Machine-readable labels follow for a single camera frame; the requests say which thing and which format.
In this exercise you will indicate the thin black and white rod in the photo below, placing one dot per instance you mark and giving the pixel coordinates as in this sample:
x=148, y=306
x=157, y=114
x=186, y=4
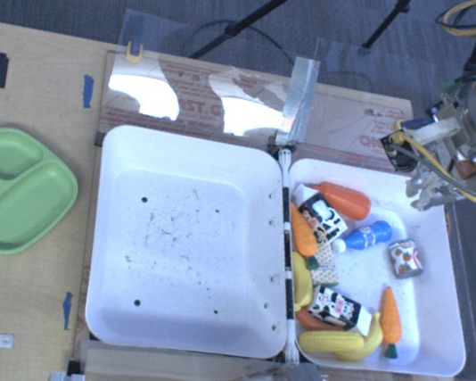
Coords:
x=286, y=234

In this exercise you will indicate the white can with red print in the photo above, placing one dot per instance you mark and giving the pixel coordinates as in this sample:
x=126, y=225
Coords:
x=406, y=258

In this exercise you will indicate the blue bottle with white cap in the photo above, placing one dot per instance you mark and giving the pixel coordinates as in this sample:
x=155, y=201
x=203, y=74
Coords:
x=370, y=234

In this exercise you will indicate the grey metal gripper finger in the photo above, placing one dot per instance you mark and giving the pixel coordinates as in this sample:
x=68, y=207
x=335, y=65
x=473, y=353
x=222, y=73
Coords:
x=417, y=183
x=433, y=200

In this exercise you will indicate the orange sausage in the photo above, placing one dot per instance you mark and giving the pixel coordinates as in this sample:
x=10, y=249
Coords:
x=311, y=321

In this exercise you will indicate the white plastic tray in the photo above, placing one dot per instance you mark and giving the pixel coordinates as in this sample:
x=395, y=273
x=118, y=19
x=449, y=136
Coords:
x=192, y=245
x=367, y=279

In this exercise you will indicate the black and white milk carton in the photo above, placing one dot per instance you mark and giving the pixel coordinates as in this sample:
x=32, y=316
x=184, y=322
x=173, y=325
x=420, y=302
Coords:
x=335, y=309
x=321, y=217

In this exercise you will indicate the yellow banana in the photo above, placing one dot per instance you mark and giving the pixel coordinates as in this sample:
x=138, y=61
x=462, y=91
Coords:
x=370, y=343
x=301, y=282

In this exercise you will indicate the green divided plate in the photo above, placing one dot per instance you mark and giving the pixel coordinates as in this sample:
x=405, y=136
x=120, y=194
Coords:
x=23, y=203

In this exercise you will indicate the orange carrot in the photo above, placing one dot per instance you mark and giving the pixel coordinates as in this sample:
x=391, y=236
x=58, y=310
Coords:
x=391, y=319
x=303, y=234

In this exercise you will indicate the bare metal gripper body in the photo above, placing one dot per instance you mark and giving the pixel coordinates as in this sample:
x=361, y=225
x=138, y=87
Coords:
x=475, y=148

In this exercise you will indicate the yellow corn cob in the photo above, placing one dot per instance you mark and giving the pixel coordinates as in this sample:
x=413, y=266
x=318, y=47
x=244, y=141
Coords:
x=330, y=341

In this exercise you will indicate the orange bottle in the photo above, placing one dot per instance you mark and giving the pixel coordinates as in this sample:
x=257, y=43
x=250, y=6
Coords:
x=347, y=200

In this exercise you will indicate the black cylinder on white bracket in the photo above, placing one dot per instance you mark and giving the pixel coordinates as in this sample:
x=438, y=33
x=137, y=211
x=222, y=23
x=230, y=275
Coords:
x=400, y=153

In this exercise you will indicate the patterned beige packet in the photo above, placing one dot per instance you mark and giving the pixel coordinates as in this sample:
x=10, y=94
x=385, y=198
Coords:
x=326, y=268

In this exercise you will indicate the brown cardboard board red print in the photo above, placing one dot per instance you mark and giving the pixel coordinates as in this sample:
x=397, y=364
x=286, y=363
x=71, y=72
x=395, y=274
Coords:
x=348, y=126

